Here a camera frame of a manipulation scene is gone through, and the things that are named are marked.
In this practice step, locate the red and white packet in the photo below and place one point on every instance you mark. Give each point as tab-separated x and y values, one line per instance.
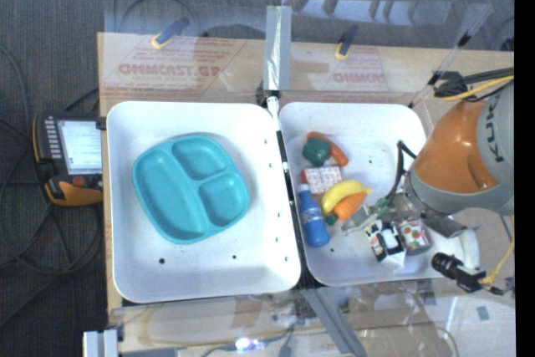
322	179

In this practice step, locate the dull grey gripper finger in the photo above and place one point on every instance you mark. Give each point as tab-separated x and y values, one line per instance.
367	210
355	225

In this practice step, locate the short orange carrot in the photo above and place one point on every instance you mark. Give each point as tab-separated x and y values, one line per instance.
349	207

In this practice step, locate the yellow banana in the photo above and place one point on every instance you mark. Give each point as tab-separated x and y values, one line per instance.
340	192

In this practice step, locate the teal divided plate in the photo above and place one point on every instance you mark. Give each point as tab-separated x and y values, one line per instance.
167	188

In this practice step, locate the red and white can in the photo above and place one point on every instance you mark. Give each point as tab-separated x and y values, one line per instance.
416	237

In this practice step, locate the brown cardboard board red print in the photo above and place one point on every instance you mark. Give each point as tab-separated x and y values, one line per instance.
167	67

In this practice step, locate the green toy pepper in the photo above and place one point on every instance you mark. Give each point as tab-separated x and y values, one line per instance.
316	152

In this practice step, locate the long orange carrot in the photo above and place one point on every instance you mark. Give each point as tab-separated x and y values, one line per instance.
339	154

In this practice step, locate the blue bottle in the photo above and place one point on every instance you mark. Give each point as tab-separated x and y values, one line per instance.
313	221

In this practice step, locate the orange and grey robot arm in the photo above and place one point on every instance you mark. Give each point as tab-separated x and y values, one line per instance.
451	154

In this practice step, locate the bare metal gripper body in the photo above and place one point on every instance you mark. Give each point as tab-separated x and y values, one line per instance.
403	207

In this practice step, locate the black and white carton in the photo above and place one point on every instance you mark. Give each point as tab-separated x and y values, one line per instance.
388	246

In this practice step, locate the white plastic tray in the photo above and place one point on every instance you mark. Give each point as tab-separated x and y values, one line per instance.
368	125
251	263

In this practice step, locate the black cylinder on white bracket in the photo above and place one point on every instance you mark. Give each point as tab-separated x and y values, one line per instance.
453	268

